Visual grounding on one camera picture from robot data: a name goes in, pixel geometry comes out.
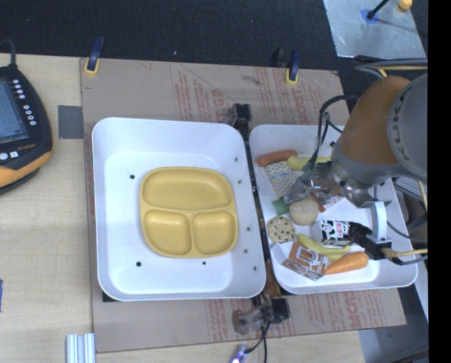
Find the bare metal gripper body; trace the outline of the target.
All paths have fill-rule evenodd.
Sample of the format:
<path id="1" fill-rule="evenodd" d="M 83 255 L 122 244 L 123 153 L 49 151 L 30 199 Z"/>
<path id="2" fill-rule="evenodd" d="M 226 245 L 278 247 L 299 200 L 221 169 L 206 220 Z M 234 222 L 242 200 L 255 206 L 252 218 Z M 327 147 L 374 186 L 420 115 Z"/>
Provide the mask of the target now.
<path id="1" fill-rule="evenodd" d="M 317 163 L 310 179 L 314 190 L 335 190 L 348 199 L 355 207 L 372 205 L 369 186 L 357 181 L 338 163 Z"/>

